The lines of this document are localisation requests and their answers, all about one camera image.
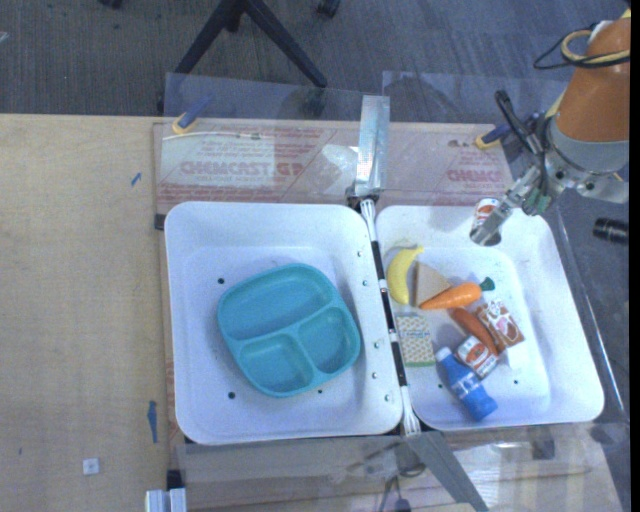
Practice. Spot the white plastic tray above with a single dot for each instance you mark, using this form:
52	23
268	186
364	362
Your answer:
560	350
200	320

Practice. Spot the orange carrot with green top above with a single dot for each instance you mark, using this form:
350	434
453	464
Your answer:
452	296

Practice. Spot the brown cardboard board, red print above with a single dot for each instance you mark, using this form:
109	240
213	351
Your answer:
310	165

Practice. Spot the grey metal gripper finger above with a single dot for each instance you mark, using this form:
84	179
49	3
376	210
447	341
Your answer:
492	225

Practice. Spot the brown and white carton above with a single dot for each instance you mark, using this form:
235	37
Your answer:
502	325

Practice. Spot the teal divided plate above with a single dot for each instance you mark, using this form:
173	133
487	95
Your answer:
280	320

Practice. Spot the yellow banana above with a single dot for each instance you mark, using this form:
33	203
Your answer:
398	280

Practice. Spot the blue bottle with white cap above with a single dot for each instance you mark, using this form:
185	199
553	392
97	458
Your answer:
467	387

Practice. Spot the orange and white can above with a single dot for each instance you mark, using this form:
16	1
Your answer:
484	211

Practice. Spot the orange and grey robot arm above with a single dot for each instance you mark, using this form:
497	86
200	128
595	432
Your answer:
595	105

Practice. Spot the tan bread slice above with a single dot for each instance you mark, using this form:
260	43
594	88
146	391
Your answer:
429	282

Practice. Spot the black cylinder on white bracket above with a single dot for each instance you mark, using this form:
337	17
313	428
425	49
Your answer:
611	230

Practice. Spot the orange sausage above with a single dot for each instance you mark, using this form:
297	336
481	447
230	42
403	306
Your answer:
472	325

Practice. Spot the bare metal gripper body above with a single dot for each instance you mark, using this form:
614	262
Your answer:
575	180

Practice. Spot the green and yellow patterned packet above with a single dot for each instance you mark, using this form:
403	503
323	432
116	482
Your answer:
415	340

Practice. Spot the red and white can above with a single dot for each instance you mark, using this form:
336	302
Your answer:
475	357

